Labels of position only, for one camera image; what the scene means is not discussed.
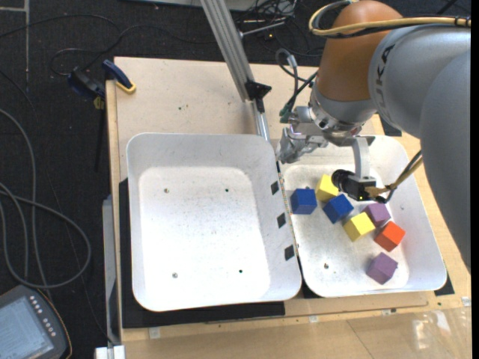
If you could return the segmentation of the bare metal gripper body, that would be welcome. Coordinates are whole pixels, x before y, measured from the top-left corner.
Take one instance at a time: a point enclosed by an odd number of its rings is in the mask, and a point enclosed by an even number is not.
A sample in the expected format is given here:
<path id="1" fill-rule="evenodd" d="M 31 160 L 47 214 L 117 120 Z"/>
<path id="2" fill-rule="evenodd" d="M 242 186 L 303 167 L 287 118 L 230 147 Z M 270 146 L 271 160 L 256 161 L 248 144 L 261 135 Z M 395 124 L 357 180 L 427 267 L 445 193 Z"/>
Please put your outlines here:
<path id="1" fill-rule="evenodd" d="M 375 141 L 374 135 L 360 135 L 360 123 L 345 123 L 327 114 L 321 106 L 298 106 L 293 109 L 287 126 L 287 140 L 296 150 L 312 150 L 315 147 L 351 147 L 354 141 L 363 139 L 367 146 Z"/>

